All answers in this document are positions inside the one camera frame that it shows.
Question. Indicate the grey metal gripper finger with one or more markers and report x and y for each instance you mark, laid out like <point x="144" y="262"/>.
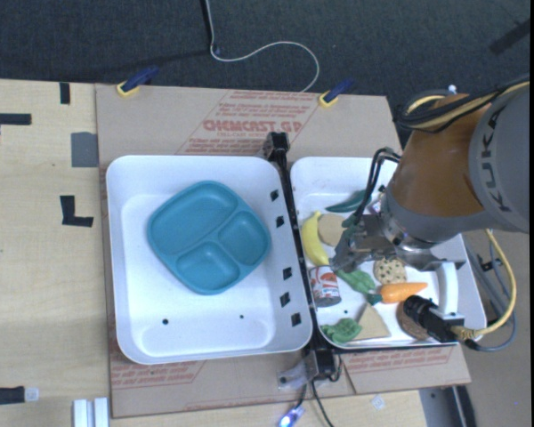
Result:
<point x="346" y="240"/>
<point x="343" y="263"/>

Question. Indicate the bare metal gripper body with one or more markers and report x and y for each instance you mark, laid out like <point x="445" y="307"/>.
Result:
<point x="376" y="238"/>

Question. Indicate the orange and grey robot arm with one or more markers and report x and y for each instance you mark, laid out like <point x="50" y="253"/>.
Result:
<point x="440" y="171"/>

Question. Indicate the tan round biscuit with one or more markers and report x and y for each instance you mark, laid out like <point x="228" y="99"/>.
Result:
<point x="329" y="228"/>

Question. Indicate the green broccoli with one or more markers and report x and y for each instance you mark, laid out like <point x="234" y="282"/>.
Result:
<point x="360" y="280"/>

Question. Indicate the red and white can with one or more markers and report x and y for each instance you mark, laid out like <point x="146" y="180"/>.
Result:
<point x="326" y="287"/>

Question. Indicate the yellow banana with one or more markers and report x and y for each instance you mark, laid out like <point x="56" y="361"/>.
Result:
<point x="313" y="238"/>

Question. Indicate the chocolate chip cookie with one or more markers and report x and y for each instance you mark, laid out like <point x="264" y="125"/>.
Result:
<point x="389" y="271"/>

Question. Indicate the green chili pepper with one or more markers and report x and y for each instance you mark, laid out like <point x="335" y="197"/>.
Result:
<point x="345" y="203"/>

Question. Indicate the orange carrot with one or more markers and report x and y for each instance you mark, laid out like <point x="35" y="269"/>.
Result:
<point x="400" y="292"/>

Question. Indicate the white plastic tray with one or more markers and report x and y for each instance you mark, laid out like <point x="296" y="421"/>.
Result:
<point x="133" y="283"/>
<point x="320" y="180"/>

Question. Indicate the green lettuce leaf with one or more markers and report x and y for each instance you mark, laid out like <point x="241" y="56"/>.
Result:
<point x="342" y="331"/>

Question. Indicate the tan bread wedge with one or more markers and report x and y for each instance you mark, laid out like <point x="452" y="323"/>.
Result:
<point x="373" y="325"/>

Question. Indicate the brown round bread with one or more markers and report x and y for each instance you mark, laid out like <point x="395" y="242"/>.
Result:
<point x="407" y="325"/>

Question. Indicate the blue divided plate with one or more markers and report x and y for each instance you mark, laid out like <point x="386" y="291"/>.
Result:
<point x="196" y="225"/>

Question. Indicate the brown cardboard board red print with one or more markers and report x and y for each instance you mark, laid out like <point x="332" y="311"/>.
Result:
<point x="160" y="118"/>

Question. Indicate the black cylinder on white bracket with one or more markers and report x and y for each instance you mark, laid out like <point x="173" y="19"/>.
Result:
<point x="431" y="316"/>

